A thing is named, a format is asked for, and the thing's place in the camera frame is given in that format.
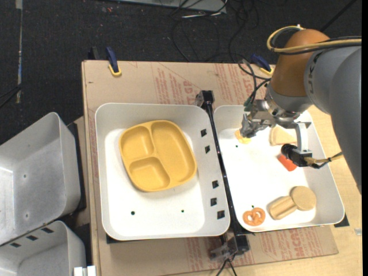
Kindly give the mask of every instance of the bread slice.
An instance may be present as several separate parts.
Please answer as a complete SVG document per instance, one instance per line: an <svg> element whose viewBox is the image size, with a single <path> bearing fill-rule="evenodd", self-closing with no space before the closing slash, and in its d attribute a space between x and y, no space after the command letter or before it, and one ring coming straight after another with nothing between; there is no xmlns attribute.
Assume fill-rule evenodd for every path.
<svg viewBox="0 0 368 276"><path fill-rule="evenodd" d="M284 145L297 143L296 137L290 135L283 127L275 126L270 130L270 145Z"/></svg>

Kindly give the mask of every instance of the blue clamp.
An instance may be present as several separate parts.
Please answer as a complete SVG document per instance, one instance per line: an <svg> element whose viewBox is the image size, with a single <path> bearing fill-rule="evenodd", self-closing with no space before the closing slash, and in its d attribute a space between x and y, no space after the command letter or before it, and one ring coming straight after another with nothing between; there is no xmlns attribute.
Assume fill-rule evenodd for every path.
<svg viewBox="0 0 368 276"><path fill-rule="evenodd" d="M250 63L256 64L259 69L267 75L272 75L273 73L273 69L270 67L266 59L259 55L253 53L250 58Z"/></svg>
<svg viewBox="0 0 368 276"><path fill-rule="evenodd" d="M111 73L113 74L113 76L120 76L121 70L120 70L120 67L117 65L117 59L116 59L115 52L113 51L111 47L106 47L106 54L110 62L109 69Z"/></svg>

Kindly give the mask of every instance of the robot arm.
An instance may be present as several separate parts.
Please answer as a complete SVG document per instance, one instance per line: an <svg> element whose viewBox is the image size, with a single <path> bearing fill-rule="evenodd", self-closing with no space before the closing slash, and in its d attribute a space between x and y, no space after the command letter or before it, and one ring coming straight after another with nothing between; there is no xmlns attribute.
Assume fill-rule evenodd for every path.
<svg viewBox="0 0 368 276"><path fill-rule="evenodd" d="M303 133L308 124L301 125L297 119L314 104L331 115L342 153L361 193L361 41L337 44L317 30L299 26L284 29L297 29L283 48L290 53L280 52L266 96L254 101L244 113L240 134L250 138L276 125L295 128L298 146L285 145L282 153L294 164L308 166L312 153Z"/></svg>

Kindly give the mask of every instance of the cardboard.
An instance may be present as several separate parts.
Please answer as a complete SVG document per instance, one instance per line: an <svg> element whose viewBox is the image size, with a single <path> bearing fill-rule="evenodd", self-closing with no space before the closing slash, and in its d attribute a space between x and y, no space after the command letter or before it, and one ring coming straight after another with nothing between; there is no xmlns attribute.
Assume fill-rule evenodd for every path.
<svg viewBox="0 0 368 276"><path fill-rule="evenodd" d="M239 105L243 104L253 90L251 76L242 72L237 64L118 62L122 75L114 77L108 69L108 64L104 60L87 60L82 63L91 246L98 275L215 275L221 263L211 261L209 251L221 245L217 237L108 243L101 223L94 114L100 105L108 102L193 104L201 90L213 91L215 107ZM258 75L266 76L256 67L254 69ZM256 97L263 98L264 95L265 90L260 89ZM326 135L327 145L334 144L325 150L326 155L332 151L329 155L332 156L339 147L331 137L331 121L328 118L323 119L324 116L320 115L318 110L311 108L311 111L314 123L322 127L323 137ZM326 143L322 142L322 145L326 149ZM354 190L354 180L346 170L346 163L343 159L339 161L336 162L336 167L331 166L331 170L340 178L337 182L342 186L342 199L349 198L350 206L346 209L351 212L354 226L361 227L361 196ZM334 240L336 236L341 242L339 248ZM362 273L361 236L355 236L351 226L262 232L249 234L248 240L251 250L237 256L233 261L238 275L249 275L250 271L259 271L252 275L280 275L284 272L289 272L290 275L305 275L305 269L310 270L308 275L323 275L326 269L331 275L347 275L345 272L349 275ZM334 256L323 259L326 255ZM298 260L302 258L311 258L315 264ZM277 265L285 260L298 261L294 266ZM257 265L256 270L252 268L261 263L268 264Z"/></svg>

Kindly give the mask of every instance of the yellow plate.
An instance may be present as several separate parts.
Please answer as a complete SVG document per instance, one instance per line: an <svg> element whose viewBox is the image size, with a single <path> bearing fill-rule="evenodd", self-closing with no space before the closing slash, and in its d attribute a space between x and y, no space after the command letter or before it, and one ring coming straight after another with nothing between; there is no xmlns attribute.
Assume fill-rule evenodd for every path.
<svg viewBox="0 0 368 276"><path fill-rule="evenodd" d="M177 124L157 120L125 130L120 155L132 183L140 190L166 190L191 180L197 162Z"/></svg>

